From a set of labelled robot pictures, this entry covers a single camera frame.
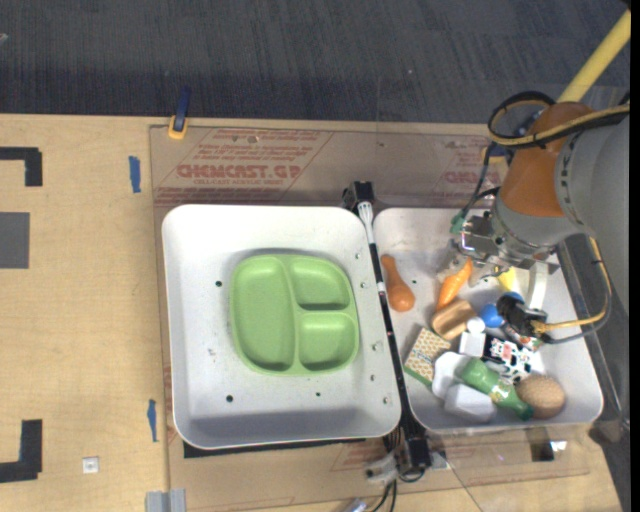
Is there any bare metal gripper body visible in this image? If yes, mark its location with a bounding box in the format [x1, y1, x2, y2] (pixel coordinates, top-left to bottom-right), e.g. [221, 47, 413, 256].
[457, 212, 561, 275]

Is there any thin black and white rod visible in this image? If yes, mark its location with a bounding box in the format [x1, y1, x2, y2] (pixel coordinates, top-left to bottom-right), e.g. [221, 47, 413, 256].
[357, 199, 419, 441]

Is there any patterned packet with green edge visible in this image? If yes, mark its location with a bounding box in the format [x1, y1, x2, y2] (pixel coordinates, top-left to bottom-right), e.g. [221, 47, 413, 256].
[402, 327, 451, 389]

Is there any brown bread roll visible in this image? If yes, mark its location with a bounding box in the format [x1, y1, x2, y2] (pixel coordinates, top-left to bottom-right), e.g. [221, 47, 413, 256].
[430, 298, 479, 341]

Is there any white rectangular block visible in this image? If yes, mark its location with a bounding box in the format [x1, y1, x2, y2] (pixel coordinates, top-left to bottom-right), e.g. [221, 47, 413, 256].
[443, 383, 496, 424]

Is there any white rounded container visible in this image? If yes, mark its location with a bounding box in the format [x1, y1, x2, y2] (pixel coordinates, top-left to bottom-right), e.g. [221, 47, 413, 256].
[431, 351, 476, 399]

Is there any black block with thin wires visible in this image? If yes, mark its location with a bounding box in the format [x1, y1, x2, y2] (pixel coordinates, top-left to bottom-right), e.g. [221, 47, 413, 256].
[342, 180, 376, 209]
[397, 437, 434, 474]

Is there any brown round biscuit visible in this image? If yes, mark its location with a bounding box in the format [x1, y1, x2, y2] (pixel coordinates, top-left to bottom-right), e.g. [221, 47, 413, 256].
[514, 374, 566, 420]

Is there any orange pin-shaped toy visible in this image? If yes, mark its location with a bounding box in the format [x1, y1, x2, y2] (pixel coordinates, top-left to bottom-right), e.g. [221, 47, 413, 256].
[380, 253, 416, 313]

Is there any white plastic tray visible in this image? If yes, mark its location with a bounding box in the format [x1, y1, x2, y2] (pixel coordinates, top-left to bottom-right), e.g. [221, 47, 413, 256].
[372, 207, 605, 435]
[160, 203, 403, 450]

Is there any small white capped carton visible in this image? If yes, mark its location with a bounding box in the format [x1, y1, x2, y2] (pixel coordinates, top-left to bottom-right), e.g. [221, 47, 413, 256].
[458, 317, 487, 357]

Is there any cow print carton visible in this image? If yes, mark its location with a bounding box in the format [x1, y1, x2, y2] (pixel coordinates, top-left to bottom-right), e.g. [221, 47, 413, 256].
[482, 335, 534, 384]

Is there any orange carrot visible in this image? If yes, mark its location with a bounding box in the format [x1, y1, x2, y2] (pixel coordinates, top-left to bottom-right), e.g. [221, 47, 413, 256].
[435, 257, 474, 311]

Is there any green bottle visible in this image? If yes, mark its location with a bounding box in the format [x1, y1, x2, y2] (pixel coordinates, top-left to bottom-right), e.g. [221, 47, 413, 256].
[459, 357, 535, 421]

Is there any brown cardboard board red print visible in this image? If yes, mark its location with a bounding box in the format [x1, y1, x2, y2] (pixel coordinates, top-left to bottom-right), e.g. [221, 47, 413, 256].
[148, 122, 596, 512]

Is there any colourful printed packet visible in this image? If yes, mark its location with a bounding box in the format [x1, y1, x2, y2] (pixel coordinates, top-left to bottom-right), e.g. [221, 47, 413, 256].
[504, 324, 544, 353]

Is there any green divided plate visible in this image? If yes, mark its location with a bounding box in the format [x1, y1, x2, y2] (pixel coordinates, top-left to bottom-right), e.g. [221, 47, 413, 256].
[228, 253, 361, 376]

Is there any black cylinder on white bracket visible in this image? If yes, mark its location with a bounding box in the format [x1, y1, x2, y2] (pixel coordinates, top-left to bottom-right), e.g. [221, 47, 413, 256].
[496, 262, 551, 337]

